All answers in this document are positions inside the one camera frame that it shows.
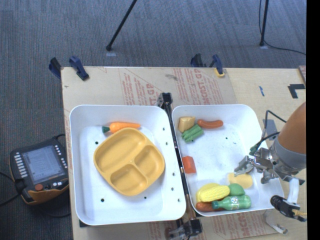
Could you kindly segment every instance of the gray carpet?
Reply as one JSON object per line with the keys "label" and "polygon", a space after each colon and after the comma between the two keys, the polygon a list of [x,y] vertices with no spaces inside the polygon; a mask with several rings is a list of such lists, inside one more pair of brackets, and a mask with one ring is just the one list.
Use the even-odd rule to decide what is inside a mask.
{"label": "gray carpet", "polygon": [[[200,53],[224,68],[306,65],[307,0],[138,0],[107,51],[133,0],[0,0],[0,171],[9,153],[64,133],[61,81],[49,71],[56,57],[84,66],[191,67]],[[0,203],[16,194],[0,175]],[[68,195],[43,210],[64,215]],[[2,240],[70,240],[71,217],[55,218],[18,196],[0,207]]]}

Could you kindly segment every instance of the toy bottle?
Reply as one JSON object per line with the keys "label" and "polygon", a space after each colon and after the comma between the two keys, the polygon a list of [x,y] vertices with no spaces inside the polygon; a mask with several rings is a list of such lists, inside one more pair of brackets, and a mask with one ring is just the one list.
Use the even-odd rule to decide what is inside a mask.
{"label": "toy bottle", "polygon": [[251,206],[251,198],[246,194],[227,196],[221,201],[213,201],[211,206],[213,209],[223,208],[229,211],[248,209]]}

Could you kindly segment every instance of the yellow plate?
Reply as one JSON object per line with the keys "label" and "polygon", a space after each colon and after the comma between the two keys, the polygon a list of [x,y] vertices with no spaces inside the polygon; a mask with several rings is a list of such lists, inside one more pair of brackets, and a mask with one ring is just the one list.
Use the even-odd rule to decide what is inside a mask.
{"label": "yellow plate", "polygon": [[94,165],[119,193],[135,196],[146,190],[165,170],[165,159],[138,129],[123,128],[102,142],[93,155]]}

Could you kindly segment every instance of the white plastic tub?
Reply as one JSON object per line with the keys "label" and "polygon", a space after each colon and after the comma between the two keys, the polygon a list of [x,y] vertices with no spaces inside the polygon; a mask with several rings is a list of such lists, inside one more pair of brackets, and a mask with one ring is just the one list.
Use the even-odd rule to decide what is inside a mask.
{"label": "white plastic tub", "polygon": [[[111,133],[102,126],[115,121],[141,124],[139,129],[165,160],[161,176],[145,191],[126,196],[102,177],[94,165],[94,152]],[[75,209],[87,225],[110,225],[181,218],[186,200],[169,118],[157,106],[79,105],[70,113]]]}
{"label": "white plastic tub", "polygon": [[[205,129],[204,134],[186,143],[178,130],[180,117],[195,117],[206,121],[222,120],[223,126],[216,129]],[[201,212],[196,209],[196,192],[207,183],[228,185],[228,173],[233,173],[239,162],[249,154],[262,135],[255,112],[243,104],[223,105],[185,105],[172,111],[177,144],[181,157],[193,157],[196,173],[185,174],[191,203],[195,211],[202,216],[219,216],[225,214],[243,213],[273,209],[270,198],[274,195],[284,196],[279,179],[271,179],[267,184],[261,184],[262,173],[254,168],[249,174],[253,185],[245,189],[251,198],[251,207],[241,210],[223,210]],[[265,142],[261,147],[267,148]]]}
{"label": "white plastic tub", "polygon": [[[178,130],[180,117],[222,120],[223,126],[205,130],[192,143],[185,143]],[[186,174],[191,204],[206,217],[273,209],[270,198],[284,196],[280,181],[261,184],[262,174],[250,172],[253,185],[245,189],[251,208],[201,212],[196,209],[196,192],[206,183],[227,185],[232,173],[262,135],[257,116],[242,104],[186,105],[172,111],[172,120],[181,157],[193,157],[196,173]],[[94,165],[94,153],[110,134],[102,126],[123,121],[140,123],[139,129],[159,149],[165,159],[163,174],[145,191],[126,196],[113,189]],[[181,218],[186,200],[173,136],[166,112],[157,106],[79,105],[70,113],[71,151],[74,173],[75,209],[87,225],[170,221]]]}

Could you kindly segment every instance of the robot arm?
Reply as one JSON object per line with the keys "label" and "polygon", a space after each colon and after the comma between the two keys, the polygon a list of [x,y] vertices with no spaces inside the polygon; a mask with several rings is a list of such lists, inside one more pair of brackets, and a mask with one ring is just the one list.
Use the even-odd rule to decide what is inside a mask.
{"label": "robot arm", "polygon": [[306,221],[301,216],[297,205],[299,186],[305,181],[294,177],[307,167],[307,128],[306,128],[306,102],[300,105],[285,123],[282,131],[274,139],[269,149],[259,148],[263,138],[250,150],[248,155],[234,169],[234,175],[250,172],[254,167],[257,172],[263,173],[261,183],[266,184],[274,178],[281,178],[289,182],[289,195],[287,199],[274,195],[270,202],[280,213],[289,218]]}

